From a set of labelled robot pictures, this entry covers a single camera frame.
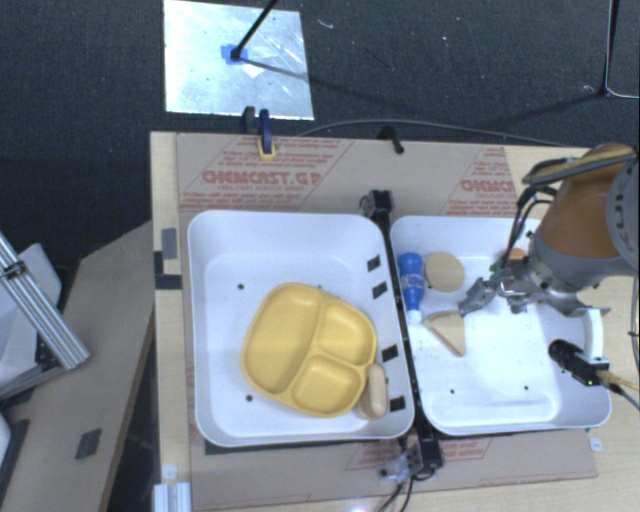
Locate thin black rod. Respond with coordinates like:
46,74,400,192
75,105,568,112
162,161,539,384
378,212,432,449

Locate white plastic tray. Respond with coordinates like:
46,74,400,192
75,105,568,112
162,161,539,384
389,215,613,437
186,209,417,448

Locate brown cardboard board red print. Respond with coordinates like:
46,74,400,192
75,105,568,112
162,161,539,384
175,132,599,502

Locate tan pizza slice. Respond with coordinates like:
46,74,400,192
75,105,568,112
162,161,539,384
423,308,467,358

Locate beige bread roll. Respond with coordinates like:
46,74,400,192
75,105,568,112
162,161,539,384
358,363,390,421

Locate black cylinder on white bracket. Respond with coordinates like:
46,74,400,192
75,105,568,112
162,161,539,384
548,305,613,388

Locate yellow divided plate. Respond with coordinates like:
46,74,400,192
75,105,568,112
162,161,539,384
240,281,379,419

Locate round beige biscuit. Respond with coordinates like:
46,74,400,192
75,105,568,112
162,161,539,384
422,250,466,294

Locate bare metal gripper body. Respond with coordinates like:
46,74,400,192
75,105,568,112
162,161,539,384
495,262,580,312

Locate blue bottle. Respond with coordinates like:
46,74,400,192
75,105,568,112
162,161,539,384
396,251,428,324

